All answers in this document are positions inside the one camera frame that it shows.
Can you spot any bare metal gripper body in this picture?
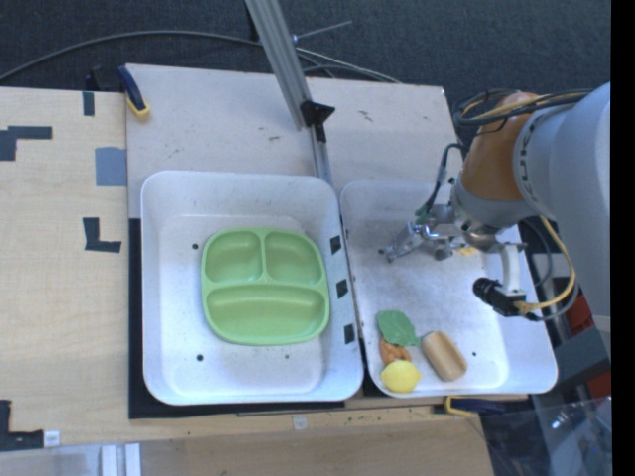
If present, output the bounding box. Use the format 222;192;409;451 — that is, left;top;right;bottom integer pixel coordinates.
414;203;500;256

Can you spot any white plastic tray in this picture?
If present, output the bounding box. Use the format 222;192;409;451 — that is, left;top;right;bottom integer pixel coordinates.
339;179;560;399
140;170;366;407

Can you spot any green toy lettuce leaf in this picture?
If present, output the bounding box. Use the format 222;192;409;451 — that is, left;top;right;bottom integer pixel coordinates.
375;309;422;349

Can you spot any tan toy bread bun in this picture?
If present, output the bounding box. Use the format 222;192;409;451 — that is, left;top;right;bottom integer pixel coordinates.
421;330;469;384

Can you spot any orange toy food piece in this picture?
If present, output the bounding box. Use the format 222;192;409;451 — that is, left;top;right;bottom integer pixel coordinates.
379;336;413;366

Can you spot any yellow toy lemon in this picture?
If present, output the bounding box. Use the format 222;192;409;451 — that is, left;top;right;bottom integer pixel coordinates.
380;359;424;395

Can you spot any green divided plate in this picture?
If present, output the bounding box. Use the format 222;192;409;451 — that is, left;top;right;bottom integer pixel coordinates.
200;226;331;347

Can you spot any pale flat board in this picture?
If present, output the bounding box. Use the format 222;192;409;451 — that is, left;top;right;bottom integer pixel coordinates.
124;62;530;411

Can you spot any black cylinder on white bracket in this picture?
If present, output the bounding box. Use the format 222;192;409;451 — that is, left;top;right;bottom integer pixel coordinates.
471;242;528;318

